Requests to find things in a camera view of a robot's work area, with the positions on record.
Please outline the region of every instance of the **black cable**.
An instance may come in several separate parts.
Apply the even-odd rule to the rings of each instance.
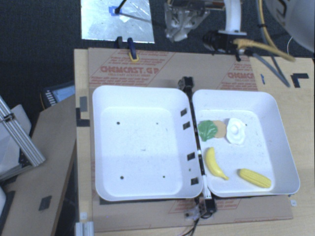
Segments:
[[[194,234],[195,230],[196,230],[198,222],[199,222],[199,218],[196,219],[196,221],[195,221],[195,223],[193,225],[193,228],[191,228],[187,233],[185,233],[185,234],[183,234],[181,236],[187,236],[187,235],[192,236]]]
[[[202,219],[208,219],[208,218],[210,218],[211,216],[212,216],[212,214],[213,213],[206,213],[206,214],[204,214],[204,215],[202,215],[200,218],[202,218]]]

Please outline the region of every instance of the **container lid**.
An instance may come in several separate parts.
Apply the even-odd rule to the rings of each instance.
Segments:
[[[95,184],[109,201],[193,198],[202,177],[189,100],[178,89],[93,93]]]

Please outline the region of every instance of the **cardboard sheet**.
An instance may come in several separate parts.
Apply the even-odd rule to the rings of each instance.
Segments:
[[[91,126],[91,174],[95,232],[188,226],[185,211],[192,199],[107,202],[95,190],[94,127],[92,93],[101,85],[176,88],[183,76],[193,76],[198,89],[257,90],[249,58],[233,56],[138,51],[132,63],[127,50],[89,49]],[[200,224],[222,224],[293,218],[288,197],[265,196],[217,200],[218,211]]]

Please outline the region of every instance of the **white plastic bracket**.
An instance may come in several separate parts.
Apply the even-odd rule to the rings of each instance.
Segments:
[[[201,150],[198,150],[198,155],[202,155]],[[202,194],[205,199],[212,199],[211,192],[208,189],[206,175],[202,175]]]
[[[230,33],[241,31],[242,10],[241,0],[224,0],[226,22],[225,31]]]
[[[81,212],[80,213],[80,220],[87,220],[88,219],[88,213],[87,212]]]
[[[93,222],[76,223],[75,236],[94,236],[94,223]]]
[[[291,204],[292,207],[297,206],[297,202],[294,199],[290,200],[290,204]]]

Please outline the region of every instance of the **white plastic container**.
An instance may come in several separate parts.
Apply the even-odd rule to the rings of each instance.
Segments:
[[[102,86],[93,93],[93,108],[100,197],[119,201],[200,194],[189,101],[182,91]]]
[[[220,197],[292,194],[299,178],[274,98],[263,92],[199,90],[193,95],[197,123],[238,118],[242,145],[226,138],[201,143],[216,150],[228,181],[202,182],[189,100],[178,89],[101,86],[93,93],[95,184],[109,201],[193,198],[203,184]],[[246,182],[240,168],[272,180],[269,189]]]
[[[220,120],[225,124],[230,118],[245,123],[245,141],[234,145],[226,138],[200,140],[202,153],[214,147],[216,161],[229,177],[224,180],[213,176],[205,167],[207,184],[219,197],[241,197],[293,194],[300,180],[292,158],[281,116],[275,99],[265,92],[198,90],[193,95],[197,124],[203,120]],[[247,168],[268,177],[268,189],[253,185],[237,174]]]

